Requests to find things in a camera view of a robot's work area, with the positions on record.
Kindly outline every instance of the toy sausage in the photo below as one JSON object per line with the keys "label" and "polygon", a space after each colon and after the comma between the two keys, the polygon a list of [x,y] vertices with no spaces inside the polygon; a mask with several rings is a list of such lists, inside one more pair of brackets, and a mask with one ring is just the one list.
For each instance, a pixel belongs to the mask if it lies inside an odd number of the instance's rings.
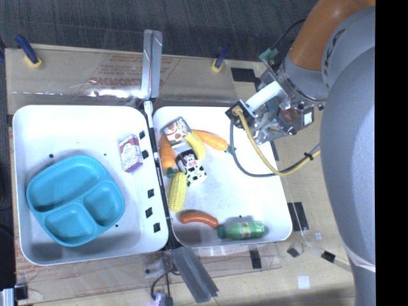
{"label": "toy sausage", "polygon": [[213,228],[218,227],[218,220],[215,217],[212,217],[211,215],[202,212],[184,213],[180,215],[180,222],[184,224],[192,222],[201,222]]}

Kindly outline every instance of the toy carrot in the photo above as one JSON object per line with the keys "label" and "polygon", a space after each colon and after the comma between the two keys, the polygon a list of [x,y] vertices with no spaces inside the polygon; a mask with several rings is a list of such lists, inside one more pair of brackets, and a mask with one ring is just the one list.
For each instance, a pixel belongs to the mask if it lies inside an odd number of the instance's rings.
{"label": "toy carrot", "polygon": [[226,150],[228,148],[227,141],[220,136],[196,129],[193,129],[193,132],[196,133],[204,143],[215,150]]}
{"label": "toy carrot", "polygon": [[175,165],[173,148],[164,134],[161,136],[160,161],[161,166],[166,170],[168,168],[173,168]]}

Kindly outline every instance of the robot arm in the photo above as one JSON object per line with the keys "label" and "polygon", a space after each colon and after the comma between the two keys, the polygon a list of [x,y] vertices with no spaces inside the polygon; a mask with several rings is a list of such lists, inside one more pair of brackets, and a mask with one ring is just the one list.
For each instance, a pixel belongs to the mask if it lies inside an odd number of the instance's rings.
{"label": "robot arm", "polygon": [[[347,62],[374,44],[372,26],[364,28],[371,25],[371,16],[366,15],[370,8],[375,10],[375,0],[320,0],[277,71],[273,59],[264,57],[266,71],[258,93],[238,103],[258,145],[295,135],[313,123],[315,109],[323,110],[330,87]],[[356,26],[361,27],[358,33]],[[333,57],[335,48],[343,53]],[[233,118],[231,111],[227,115]]]}
{"label": "robot arm", "polygon": [[264,63],[259,91],[227,116],[261,145],[311,125],[324,106],[323,175],[356,305],[375,305],[375,0],[320,0],[278,70]]}

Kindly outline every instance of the tape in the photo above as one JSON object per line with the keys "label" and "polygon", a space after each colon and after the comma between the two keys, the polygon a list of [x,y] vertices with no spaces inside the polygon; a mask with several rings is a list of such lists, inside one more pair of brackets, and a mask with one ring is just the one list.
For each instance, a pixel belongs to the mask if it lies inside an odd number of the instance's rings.
{"label": "tape", "polygon": [[298,288],[310,289],[310,282],[308,275],[298,275]]}
{"label": "tape", "polygon": [[357,255],[355,252],[353,252],[350,248],[348,248],[348,246],[344,243],[343,240],[342,243],[344,249],[346,250],[347,255],[349,256],[349,259],[354,263],[354,265],[375,273],[375,265],[371,264],[367,260]]}

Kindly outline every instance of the metal bracket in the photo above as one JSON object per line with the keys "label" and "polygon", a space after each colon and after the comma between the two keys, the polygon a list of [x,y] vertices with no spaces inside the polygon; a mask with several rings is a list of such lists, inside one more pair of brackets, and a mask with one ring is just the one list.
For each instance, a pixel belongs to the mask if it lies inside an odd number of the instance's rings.
{"label": "metal bracket", "polygon": [[169,252],[164,252],[163,255],[152,263],[146,264],[144,267],[145,278],[159,278],[173,268]]}
{"label": "metal bracket", "polygon": [[143,71],[141,85],[142,93],[146,100],[159,96],[162,47],[162,33],[146,29],[143,37]]}
{"label": "metal bracket", "polygon": [[170,251],[170,255],[197,303],[209,302],[217,296],[217,286],[191,248],[180,247]]}
{"label": "metal bracket", "polygon": [[6,288],[0,291],[0,305],[14,306],[14,288]]}

